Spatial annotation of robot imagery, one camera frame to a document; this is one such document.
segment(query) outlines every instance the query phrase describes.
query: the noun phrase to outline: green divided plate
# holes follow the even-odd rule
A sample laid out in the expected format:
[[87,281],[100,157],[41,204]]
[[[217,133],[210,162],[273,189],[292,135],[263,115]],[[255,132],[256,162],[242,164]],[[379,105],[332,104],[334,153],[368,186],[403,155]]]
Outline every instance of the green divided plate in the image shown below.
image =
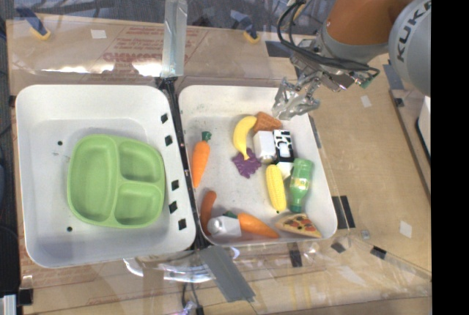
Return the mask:
[[161,214],[164,193],[163,158],[149,144],[94,134],[75,145],[67,198],[82,221],[115,228],[150,225]]

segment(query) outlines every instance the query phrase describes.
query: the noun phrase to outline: toy bottle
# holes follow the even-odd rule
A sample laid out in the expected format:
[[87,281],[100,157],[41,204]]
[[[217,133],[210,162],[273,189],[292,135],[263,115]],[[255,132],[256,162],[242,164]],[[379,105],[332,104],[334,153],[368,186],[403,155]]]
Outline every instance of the toy bottle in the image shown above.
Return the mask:
[[309,191],[309,184],[313,172],[313,162],[307,159],[295,158],[289,186],[289,210],[302,213],[303,199]]

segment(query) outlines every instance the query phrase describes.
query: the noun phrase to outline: toy carrot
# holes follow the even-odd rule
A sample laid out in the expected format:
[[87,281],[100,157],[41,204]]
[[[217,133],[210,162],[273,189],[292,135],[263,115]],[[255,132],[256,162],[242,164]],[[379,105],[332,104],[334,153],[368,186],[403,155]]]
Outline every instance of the toy carrot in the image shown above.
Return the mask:
[[197,188],[202,179],[202,175],[207,166],[208,157],[210,155],[210,146],[208,144],[212,134],[208,131],[202,132],[202,140],[196,143],[192,152],[192,184]]
[[278,238],[278,233],[270,228],[266,223],[262,222],[253,215],[241,212],[238,214],[237,219],[240,222],[241,230],[250,233],[259,234],[269,238]]
[[207,224],[208,220],[210,220],[212,217],[212,208],[216,199],[217,193],[213,190],[208,190],[202,199],[202,205],[200,207],[200,226],[207,236],[210,236],[210,232],[207,229]]

